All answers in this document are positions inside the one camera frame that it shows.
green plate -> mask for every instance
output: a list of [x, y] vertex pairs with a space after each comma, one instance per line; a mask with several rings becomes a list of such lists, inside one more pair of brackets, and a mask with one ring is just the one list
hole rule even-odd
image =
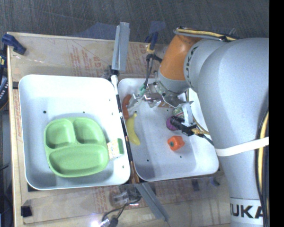
[[61, 177], [92, 175], [109, 162], [107, 143], [97, 122], [86, 117], [51, 121], [44, 131], [49, 167]]

banana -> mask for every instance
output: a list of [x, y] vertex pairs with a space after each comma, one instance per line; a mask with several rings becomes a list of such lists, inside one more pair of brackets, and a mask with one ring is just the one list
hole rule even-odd
[[134, 113], [132, 117], [130, 117], [128, 120], [126, 120], [125, 125], [127, 128], [128, 138], [129, 141], [137, 146], [140, 145], [140, 140], [138, 136], [136, 135], [136, 132], [134, 131], [134, 119], [137, 117], [137, 114]]

dark floor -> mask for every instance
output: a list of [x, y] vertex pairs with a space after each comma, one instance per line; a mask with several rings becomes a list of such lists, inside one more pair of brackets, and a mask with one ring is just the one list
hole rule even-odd
[[[269, 37], [269, 0], [0, 0], [1, 38], [7, 31], [114, 39], [115, 26], [129, 22], [130, 41], [144, 42], [158, 31], [168, 44], [178, 26], [238, 37]], [[0, 112], [0, 168], [3, 167]], [[0, 192], [3, 171], [0, 172]], [[0, 212], [4, 198], [0, 198]]]

white strap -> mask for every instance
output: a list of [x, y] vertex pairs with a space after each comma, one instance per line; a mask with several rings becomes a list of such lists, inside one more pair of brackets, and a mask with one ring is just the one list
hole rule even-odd
[[215, 150], [219, 157], [229, 157], [245, 151], [259, 149], [267, 145], [269, 145], [269, 136], [262, 139], [252, 140], [243, 144], [239, 144], [237, 146], [232, 146], [225, 149], [215, 149]]

orange pepper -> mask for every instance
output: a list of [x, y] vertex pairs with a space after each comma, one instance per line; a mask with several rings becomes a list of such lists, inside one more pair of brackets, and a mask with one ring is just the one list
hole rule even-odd
[[182, 136], [178, 136], [178, 135], [174, 135], [174, 136], [170, 137], [168, 139], [167, 143], [169, 144], [169, 147], [172, 150], [180, 149], [182, 146], [185, 145], [185, 142], [183, 141]]

